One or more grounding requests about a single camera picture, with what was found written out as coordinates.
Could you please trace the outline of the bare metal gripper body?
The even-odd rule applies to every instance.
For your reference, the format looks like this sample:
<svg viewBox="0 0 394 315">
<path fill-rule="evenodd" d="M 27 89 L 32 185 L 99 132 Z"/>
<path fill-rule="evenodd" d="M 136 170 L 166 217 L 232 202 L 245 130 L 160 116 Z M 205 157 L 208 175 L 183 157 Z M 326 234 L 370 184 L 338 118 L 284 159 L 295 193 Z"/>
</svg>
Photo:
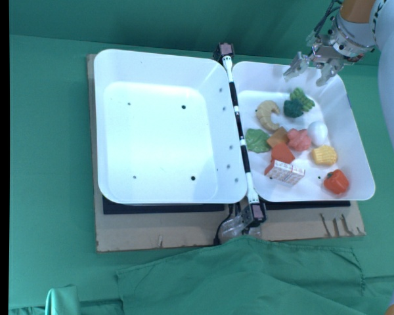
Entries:
<svg viewBox="0 0 394 315">
<path fill-rule="evenodd" d="M 365 27 L 355 25 L 360 30 L 360 37 L 347 29 L 343 24 L 332 24 L 326 33 L 313 33 L 309 42 L 310 59 L 317 66 L 330 65 L 336 70 L 343 65 L 352 65 L 362 60 L 372 50 L 372 39 Z"/>
</svg>

